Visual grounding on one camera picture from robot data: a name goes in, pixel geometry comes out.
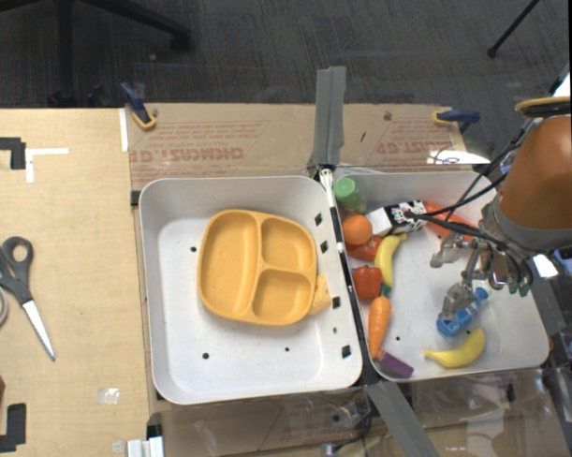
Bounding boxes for thin black and white rod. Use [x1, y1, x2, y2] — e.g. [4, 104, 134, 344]
[318, 166, 374, 369]

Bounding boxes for white and black carton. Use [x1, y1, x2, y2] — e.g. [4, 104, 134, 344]
[365, 199, 430, 239]

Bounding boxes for black stand leg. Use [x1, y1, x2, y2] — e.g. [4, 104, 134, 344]
[484, 0, 565, 59]

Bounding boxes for red strawberry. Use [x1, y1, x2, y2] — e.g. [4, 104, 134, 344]
[345, 234, 385, 264]

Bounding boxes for orange divided plate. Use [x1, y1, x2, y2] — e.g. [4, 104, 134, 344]
[194, 205, 321, 330]

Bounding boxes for red bell pepper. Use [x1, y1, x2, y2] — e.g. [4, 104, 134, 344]
[350, 263, 385, 302]

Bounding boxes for black chair base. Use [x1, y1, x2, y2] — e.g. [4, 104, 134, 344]
[0, 0, 195, 111]

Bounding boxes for grey-handled scissors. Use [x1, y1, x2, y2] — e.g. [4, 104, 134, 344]
[0, 234, 57, 365]

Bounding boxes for purple block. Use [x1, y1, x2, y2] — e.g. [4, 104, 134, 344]
[374, 348, 416, 381]

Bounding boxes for green bottle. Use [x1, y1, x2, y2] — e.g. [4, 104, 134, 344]
[333, 175, 368, 216]

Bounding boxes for yellow banana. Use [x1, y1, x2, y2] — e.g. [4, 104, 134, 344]
[422, 328, 488, 371]
[373, 232, 411, 289]

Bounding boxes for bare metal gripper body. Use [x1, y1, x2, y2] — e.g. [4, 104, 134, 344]
[474, 221, 536, 296]

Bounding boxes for blue plastic bottle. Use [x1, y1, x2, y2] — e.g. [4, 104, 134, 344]
[433, 286, 492, 340]

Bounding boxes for orange carrot with green top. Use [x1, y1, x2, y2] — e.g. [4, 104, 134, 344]
[366, 284, 395, 361]

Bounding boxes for white plastic tray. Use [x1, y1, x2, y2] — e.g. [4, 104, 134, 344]
[332, 159, 552, 385]
[138, 171, 366, 407]

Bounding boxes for orange-red carrot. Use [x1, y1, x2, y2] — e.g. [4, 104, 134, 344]
[422, 199, 480, 243]

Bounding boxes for orange fruit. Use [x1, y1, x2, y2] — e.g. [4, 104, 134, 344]
[341, 214, 374, 247]

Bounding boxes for brown cardboard board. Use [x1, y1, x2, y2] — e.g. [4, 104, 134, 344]
[125, 89, 560, 457]

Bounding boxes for pale yellow cheese wedge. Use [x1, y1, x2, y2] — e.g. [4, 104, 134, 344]
[307, 272, 333, 317]

